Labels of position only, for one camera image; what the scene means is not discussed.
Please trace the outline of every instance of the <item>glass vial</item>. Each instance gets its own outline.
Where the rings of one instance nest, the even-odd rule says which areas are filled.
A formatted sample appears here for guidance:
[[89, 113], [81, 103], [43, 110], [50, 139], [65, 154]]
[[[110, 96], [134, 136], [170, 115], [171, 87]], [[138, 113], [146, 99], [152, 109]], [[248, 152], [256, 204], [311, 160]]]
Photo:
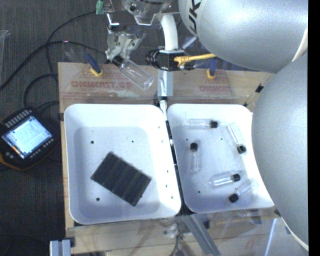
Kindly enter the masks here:
[[236, 124], [232, 123], [228, 125], [228, 130], [231, 133], [232, 139], [235, 143], [236, 150], [239, 154], [242, 154], [247, 151], [246, 147], [243, 144], [242, 136], [240, 134], [239, 128]]
[[258, 183], [254, 179], [247, 179], [243, 184], [239, 187], [235, 188], [235, 192], [229, 196], [229, 201], [231, 203], [235, 203], [240, 198], [245, 197], [249, 194], [249, 192], [253, 192], [258, 187]]
[[150, 74], [129, 59], [123, 59], [118, 55], [113, 58], [112, 63], [119, 68], [124, 76], [144, 91], [149, 89], [154, 82], [154, 78]]
[[217, 128], [218, 122], [211, 119], [189, 119], [187, 125], [189, 129], [211, 129]]
[[229, 183], [240, 181], [240, 175], [238, 173], [231, 174], [230, 172], [217, 173], [210, 178], [209, 185], [211, 188], [216, 188]]
[[198, 144], [191, 143], [190, 144], [190, 167], [189, 172], [191, 174], [196, 174], [200, 171], [199, 168], [199, 152], [198, 152]]

